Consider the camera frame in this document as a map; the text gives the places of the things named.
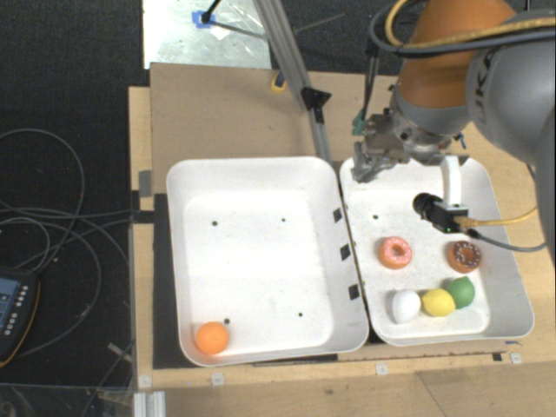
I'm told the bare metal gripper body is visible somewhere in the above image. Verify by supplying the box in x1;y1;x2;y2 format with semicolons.
354;109;455;168

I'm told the pink frosted doughnut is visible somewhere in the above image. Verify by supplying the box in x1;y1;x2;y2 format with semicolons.
377;236;414;270

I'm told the brown chocolate doughnut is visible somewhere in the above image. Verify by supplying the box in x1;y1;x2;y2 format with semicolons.
447;241;482;275

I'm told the white plastic tray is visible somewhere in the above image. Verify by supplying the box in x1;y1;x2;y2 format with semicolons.
166;156;371;367
338;156;535;348

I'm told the brown cardboard board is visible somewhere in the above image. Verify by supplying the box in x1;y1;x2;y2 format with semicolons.
149;62;544;369

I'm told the white egg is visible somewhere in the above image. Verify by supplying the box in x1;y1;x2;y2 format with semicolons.
391;289;422;324

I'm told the yellow lemon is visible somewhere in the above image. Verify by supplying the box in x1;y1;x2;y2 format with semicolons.
421;288;457;318

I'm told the green lime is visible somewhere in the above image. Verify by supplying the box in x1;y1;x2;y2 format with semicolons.
445;275;476;309

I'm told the orange ball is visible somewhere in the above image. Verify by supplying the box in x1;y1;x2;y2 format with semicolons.
195;321;230;356

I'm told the black cylinder on white bracket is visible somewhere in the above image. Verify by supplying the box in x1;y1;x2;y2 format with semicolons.
412;155;470;235

